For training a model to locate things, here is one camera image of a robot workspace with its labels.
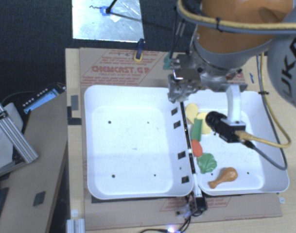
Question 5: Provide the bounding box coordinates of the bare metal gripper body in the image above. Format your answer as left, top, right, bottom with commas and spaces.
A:
171, 53, 243, 92

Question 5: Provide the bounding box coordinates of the yellow round toy slice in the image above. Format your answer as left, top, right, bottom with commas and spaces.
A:
195, 111, 213, 136
185, 103, 199, 125

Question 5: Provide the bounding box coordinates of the green toy stick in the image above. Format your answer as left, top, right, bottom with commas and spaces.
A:
191, 117, 204, 142

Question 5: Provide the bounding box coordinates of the thin black and white rod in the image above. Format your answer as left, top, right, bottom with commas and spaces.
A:
180, 101, 203, 199

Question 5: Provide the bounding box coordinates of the orange toy carrot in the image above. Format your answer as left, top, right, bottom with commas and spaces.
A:
191, 139, 204, 156

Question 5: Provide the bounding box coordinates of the brown cardboard board red print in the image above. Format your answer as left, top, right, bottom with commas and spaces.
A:
79, 47, 283, 231

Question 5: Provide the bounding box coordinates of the white plastic tray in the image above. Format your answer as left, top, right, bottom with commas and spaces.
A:
84, 84, 195, 200
180, 88, 290, 197

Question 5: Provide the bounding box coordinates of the green toy lettuce leaf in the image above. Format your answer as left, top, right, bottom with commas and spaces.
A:
196, 152, 218, 175

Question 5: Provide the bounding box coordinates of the brown toy chicken drumstick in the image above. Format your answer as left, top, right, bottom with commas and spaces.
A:
208, 166, 239, 190

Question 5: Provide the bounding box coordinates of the black cylinder on white bracket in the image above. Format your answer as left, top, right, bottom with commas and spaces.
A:
205, 84, 247, 143

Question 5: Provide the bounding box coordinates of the black block with thin wires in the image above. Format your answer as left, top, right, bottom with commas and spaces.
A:
185, 195, 209, 216

